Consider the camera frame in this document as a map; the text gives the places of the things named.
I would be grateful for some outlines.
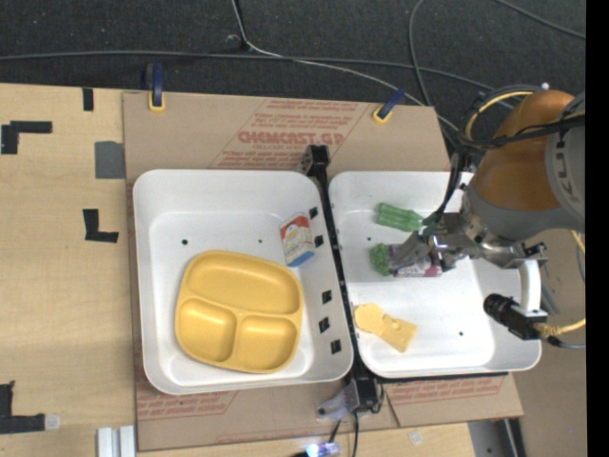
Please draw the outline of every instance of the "cardboard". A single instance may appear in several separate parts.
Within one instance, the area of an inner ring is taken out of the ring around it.
[[[298,169],[309,144],[328,145],[330,177],[347,170],[448,170],[442,134],[431,108],[397,106],[384,125],[379,104],[166,93],[154,113],[145,92],[123,93],[128,239],[133,306],[138,448],[194,447],[305,435],[327,435],[315,403],[341,381],[296,387],[170,396],[142,369],[137,263],[132,209],[135,180],[152,169]],[[511,376],[385,385],[379,414],[362,430],[435,425],[521,414]]]

